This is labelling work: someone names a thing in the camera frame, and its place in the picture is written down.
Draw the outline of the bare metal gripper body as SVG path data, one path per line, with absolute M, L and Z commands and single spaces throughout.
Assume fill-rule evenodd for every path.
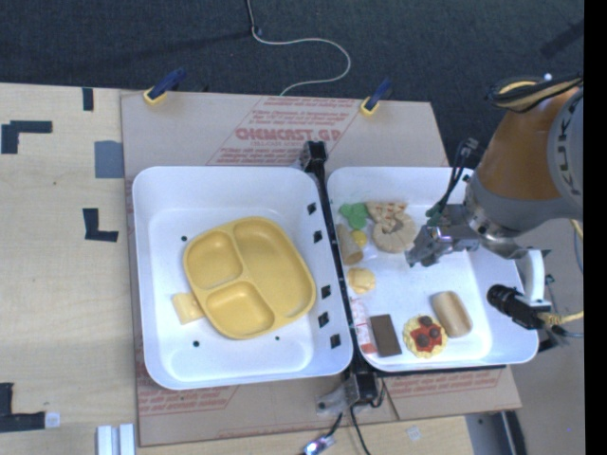
M 480 247 L 504 259 L 521 259 L 527 249 L 516 243 L 517 231 L 490 220 L 478 206 L 447 204 L 426 212 L 426 228 L 437 242 L 452 241 L 452 253 L 474 251 Z

